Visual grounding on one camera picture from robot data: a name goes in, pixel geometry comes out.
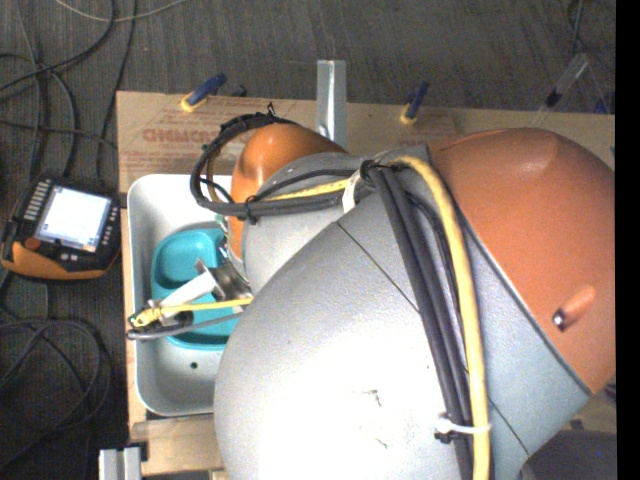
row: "metal bracket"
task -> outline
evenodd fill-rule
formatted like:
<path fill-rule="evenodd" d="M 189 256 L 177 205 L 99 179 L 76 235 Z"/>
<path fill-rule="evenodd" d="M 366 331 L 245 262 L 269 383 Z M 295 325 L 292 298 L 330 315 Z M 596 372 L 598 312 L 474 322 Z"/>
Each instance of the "metal bracket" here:
<path fill-rule="evenodd" d="M 347 147 L 347 65 L 343 60 L 318 61 L 316 131 Z"/>
<path fill-rule="evenodd" d="M 140 448 L 100 450 L 98 458 L 100 480 L 142 480 Z"/>

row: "teal plastic container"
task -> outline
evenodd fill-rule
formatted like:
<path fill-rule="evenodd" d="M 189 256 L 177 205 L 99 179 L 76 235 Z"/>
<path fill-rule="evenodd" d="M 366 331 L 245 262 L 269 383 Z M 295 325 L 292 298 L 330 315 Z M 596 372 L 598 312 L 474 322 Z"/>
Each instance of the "teal plastic container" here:
<path fill-rule="evenodd" d="M 197 277 L 194 265 L 198 258 L 209 268 L 220 266 L 222 257 L 218 246 L 223 239 L 224 232 L 221 229 L 203 228 L 179 231 L 162 240 L 151 260 L 151 298 L 164 299 Z M 215 298 L 207 294 L 193 302 L 215 302 Z M 213 320 L 231 313 L 231 307 L 215 311 L 194 311 L 193 323 Z M 178 336 L 168 336 L 166 339 L 183 348 L 220 351 L 224 349 L 236 323 L 236 319 L 229 320 Z"/>

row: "wooden table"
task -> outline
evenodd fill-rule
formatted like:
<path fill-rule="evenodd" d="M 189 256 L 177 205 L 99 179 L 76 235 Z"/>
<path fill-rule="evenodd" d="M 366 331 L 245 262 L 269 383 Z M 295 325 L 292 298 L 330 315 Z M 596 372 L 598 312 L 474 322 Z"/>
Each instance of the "wooden table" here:
<path fill-rule="evenodd" d="M 182 95 L 119 92 L 117 95 L 118 158 L 120 192 L 151 173 L 188 174 L 202 151 L 218 134 L 220 125 L 242 114 L 265 112 L 273 103 L 280 117 L 314 128 L 316 104 L 302 100 L 267 100 L 215 96 L 194 113 L 180 108 Z M 527 127 L 535 112 L 502 110 L 421 108 L 414 126 L 403 125 L 401 105 L 347 104 L 347 149 L 356 155 L 426 143 L 447 136 L 482 130 Z M 577 142 L 614 168 L 615 116 L 596 114 L 550 114 L 543 128 Z M 218 172 L 230 174 L 245 140 L 223 150 Z M 127 209 L 122 209 L 124 309 L 135 311 L 131 287 L 131 256 Z M 215 436 L 212 415 L 148 419 L 135 385 L 135 352 L 127 342 L 129 433 L 132 443 L 144 443 L 144 476 L 211 471 L 226 478 Z M 598 427 L 615 432 L 615 408 L 586 408 L 585 416 Z"/>

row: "white screen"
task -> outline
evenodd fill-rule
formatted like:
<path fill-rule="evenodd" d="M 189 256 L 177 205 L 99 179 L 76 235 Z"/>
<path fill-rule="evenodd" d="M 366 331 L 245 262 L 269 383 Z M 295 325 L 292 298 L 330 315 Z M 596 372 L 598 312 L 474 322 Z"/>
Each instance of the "white screen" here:
<path fill-rule="evenodd" d="M 95 251 L 109 211 L 109 199 L 66 187 L 54 187 L 35 236 Z"/>

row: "yellow hose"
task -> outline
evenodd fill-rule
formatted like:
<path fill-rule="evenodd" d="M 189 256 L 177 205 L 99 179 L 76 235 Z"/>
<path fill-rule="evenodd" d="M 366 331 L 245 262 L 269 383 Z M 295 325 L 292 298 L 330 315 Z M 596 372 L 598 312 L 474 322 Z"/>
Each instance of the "yellow hose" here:
<path fill-rule="evenodd" d="M 484 352 L 471 264 L 456 210 L 447 188 L 431 165 L 420 158 L 407 155 L 399 156 L 391 163 L 406 165 L 417 172 L 431 189 L 440 210 L 442 224 L 451 250 L 460 298 L 460 314 L 469 368 L 469 394 L 473 426 L 477 429 L 486 429 L 473 434 L 473 480 L 487 480 L 491 462 L 491 441 L 489 438 L 489 406 Z"/>

